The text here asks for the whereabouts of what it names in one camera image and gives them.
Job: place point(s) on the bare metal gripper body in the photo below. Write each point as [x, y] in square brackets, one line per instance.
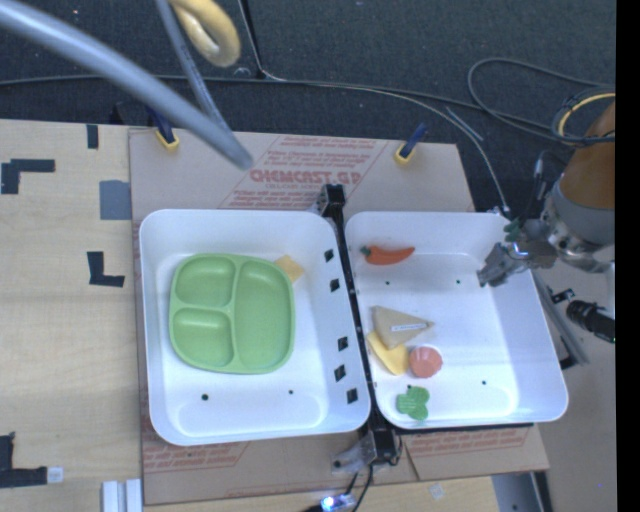
[540, 247]

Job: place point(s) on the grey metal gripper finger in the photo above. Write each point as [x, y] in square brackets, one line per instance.
[492, 262]
[510, 270]

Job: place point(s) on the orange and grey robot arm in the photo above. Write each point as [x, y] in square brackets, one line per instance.
[590, 170]

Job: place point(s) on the white plastic tray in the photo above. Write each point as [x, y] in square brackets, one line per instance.
[250, 405]
[475, 340]

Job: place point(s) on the orange carrot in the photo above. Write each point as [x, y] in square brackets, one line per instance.
[390, 255]

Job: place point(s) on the beige pizza slice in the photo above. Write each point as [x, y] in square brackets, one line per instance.
[397, 325]

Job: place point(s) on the yellow cheese wedge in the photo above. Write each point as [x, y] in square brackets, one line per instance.
[392, 359]

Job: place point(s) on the thin black rod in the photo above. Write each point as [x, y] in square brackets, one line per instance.
[356, 310]

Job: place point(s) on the green broccoli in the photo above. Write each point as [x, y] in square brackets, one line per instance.
[414, 402]

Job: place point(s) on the yellow square biscuit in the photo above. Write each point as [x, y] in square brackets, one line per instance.
[292, 267]

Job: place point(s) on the green divided plate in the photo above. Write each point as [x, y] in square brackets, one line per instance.
[262, 320]

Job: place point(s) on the brown cardboard board, red print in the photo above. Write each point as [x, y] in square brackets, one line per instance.
[200, 175]

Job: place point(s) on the black cylinder on white bracket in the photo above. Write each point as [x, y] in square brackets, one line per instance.
[590, 317]

